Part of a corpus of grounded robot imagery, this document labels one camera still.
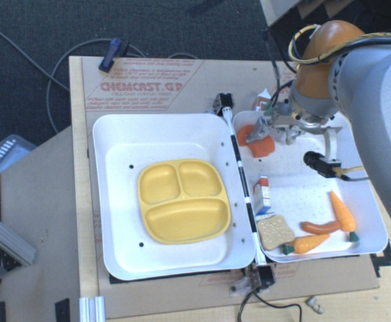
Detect white plastic tray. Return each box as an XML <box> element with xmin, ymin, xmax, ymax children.
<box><xmin>231</xmin><ymin>109</ymin><xmax>389</xmax><ymax>264</ymax></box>
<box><xmin>92</xmin><ymin>113</ymin><xmax>258</xmax><ymax>281</ymax></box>

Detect brown cardboard board red print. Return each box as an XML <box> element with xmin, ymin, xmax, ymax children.
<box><xmin>80</xmin><ymin>56</ymin><xmax>381</xmax><ymax>320</ymax></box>

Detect orange carrot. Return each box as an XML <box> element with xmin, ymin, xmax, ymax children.
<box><xmin>280</xmin><ymin>233</ymin><xmax>331</xmax><ymax>256</ymax></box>
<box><xmin>329</xmin><ymin>191</ymin><xmax>360</xmax><ymax>243</ymax></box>

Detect tan bread slice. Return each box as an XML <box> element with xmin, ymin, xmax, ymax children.
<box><xmin>256</xmin><ymin>214</ymin><xmax>296</xmax><ymax>252</ymax></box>

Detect black block with thin wires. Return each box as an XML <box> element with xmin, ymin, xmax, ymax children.
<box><xmin>211</xmin><ymin>92</ymin><xmax>235</xmax><ymax>117</ymax></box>
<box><xmin>247</xmin><ymin>263</ymin><xmax>277</xmax><ymax>292</ymax></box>

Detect black cylinder on white bracket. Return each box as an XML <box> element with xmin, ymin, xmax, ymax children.
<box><xmin>302</xmin><ymin>125</ymin><xmax>344</xmax><ymax>179</ymax></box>

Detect orange toy food piece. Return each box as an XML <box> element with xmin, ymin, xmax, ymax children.
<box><xmin>236</xmin><ymin>124</ymin><xmax>276</xmax><ymax>158</ymax></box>

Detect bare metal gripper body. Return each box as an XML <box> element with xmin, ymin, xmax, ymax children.
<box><xmin>265</xmin><ymin>101</ymin><xmax>331</xmax><ymax>133</ymax></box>

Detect thin black and white rod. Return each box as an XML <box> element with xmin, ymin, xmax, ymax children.
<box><xmin>222</xmin><ymin>107</ymin><xmax>267</xmax><ymax>265</ymax></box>

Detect yellow divided plate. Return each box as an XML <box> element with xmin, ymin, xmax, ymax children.
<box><xmin>137</xmin><ymin>158</ymin><xmax>233</xmax><ymax>246</ymax></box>

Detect orange sausage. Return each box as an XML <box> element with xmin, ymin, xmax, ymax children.
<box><xmin>300</xmin><ymin>219</ymin><xmax>343</xmax><ymax>235</ymax></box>

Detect white blue and orange carton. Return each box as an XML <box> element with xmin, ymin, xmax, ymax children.
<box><xmin>252</xmin><ymin>174</ymin><xmax>273</xmax><ymax>216</ymax></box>

